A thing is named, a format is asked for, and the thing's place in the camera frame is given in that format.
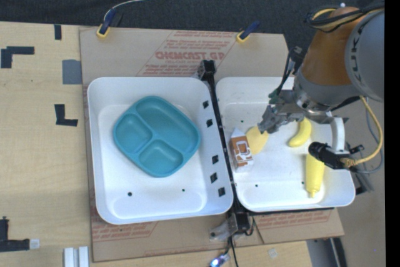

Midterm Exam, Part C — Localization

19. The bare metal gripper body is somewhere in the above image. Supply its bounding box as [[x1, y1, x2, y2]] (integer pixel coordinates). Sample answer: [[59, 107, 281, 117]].
[[261, 91, 328, 131]]

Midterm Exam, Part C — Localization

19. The yellow toy food wedge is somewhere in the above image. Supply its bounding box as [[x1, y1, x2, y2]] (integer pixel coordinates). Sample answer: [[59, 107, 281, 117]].
[[244, 126, 270, 156]]

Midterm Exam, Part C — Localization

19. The yellow banana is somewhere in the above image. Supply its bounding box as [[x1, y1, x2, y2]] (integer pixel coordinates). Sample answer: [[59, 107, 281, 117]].
[[287, 118, 313, 148]]

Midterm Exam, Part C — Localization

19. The orange and white carton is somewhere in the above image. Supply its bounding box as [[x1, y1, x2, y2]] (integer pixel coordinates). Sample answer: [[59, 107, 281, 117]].
[[228, 127, 255, 173]]

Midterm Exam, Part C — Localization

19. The thin black rod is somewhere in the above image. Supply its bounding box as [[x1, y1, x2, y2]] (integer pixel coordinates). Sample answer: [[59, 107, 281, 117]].
[[206, 77, 242, 217]]

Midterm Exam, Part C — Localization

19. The white plastic tray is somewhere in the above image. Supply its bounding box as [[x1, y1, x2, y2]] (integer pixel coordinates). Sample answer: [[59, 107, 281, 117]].
[[215, 76, 357, 213], [86, 76, 234, 226]]

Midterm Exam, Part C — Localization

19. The yellow squeeze bottle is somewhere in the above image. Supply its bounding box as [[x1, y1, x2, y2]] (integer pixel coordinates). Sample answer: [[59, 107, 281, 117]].
[[305, 153, 326, 199]]

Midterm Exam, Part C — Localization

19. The blue divided plate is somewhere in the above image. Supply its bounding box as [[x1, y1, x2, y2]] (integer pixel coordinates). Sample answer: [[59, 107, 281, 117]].
[[112, 95, 202, 179]]

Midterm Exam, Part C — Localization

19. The brown cardboard board red print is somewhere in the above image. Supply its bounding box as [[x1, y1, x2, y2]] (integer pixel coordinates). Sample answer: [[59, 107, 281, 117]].
[[78, 27, 345, 263]]

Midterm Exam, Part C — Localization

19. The black cylinder on white bracket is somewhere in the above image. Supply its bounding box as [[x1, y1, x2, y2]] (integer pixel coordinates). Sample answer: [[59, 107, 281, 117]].
[[307, 114, 351, 170]]

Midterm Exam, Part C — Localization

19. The black block with thin wires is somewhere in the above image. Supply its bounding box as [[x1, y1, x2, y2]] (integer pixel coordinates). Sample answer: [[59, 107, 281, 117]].
[[232, 211, 251, 234], [199, 59, 218, 81]]

